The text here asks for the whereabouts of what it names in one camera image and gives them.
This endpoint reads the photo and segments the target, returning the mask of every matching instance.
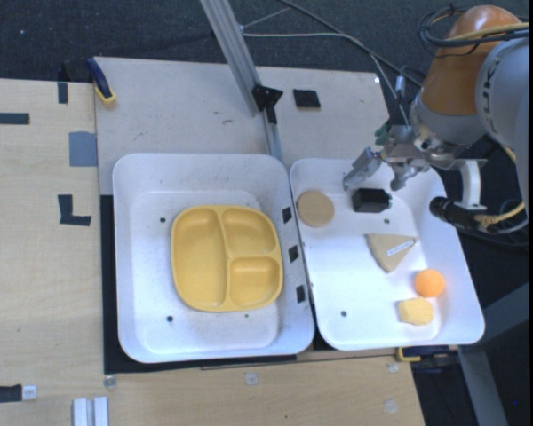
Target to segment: yellow divided plate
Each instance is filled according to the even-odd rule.
[[[180,212],[171,227],[171,269],[180,298],[200,311],[260,308],[282,290],[274,225],[248,207],[205,205]]]

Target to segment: wooden table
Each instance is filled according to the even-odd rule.
[[[306,351],[297,361],[117,374],[104,385],[99,177],[72,166],[69,134],[95,134],[88,83],[0,79],[0,386],[37,398],[0,404],[0,425],[71,423],[76,398],[107,397],[110,424],[424,425],[410,365],[391,350]],[[60,223],[58,196],[89,225]],[[254,384],[245,374],[255,373]]]

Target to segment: brown circular disc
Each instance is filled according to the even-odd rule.
[[[306,191],[296,201],[298,215],[307,225],[322,227],[334,217],[334,204],[319,191]]]

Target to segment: white tray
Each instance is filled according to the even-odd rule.
[[[314,336],[288,172],[265,154],[128,154],[113,171],[118,336],[143,363],[291,355]],[[246,312],[201,312],[175,290],[171,225],[196,205],[241,205],[266,213],[282,247],[282,293]],[[297,295],[305,291],[306,297]]]
[[[290,170],[295,198],[316,189],[328,195],[335,216],[324,227],[298,219],[315,313],[324,340],[342,351],[417,345],[473,343],[481,338],[484,320],[456,230],[433,217],[428,204],[446,196],[434,170],[411,178],[392,192],[393,172],[381,166],[363,187],[382,188],[392,206],[381,213],[354,212],[342,177],[351,170],[345,160],[304,159]],[[419,238],[390,273],[370,253],[366,233],[395,233]],[[446,279],[445,292],[429,299],[434,320],[414,326],[399,320],[397,302],[417,296],[414,275],[434,268]]]

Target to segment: triangular wedge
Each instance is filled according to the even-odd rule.
[[[368,233],[365,236],[371,254],[386,272],[392,272],[418,241],[418,237],[391,233]]]

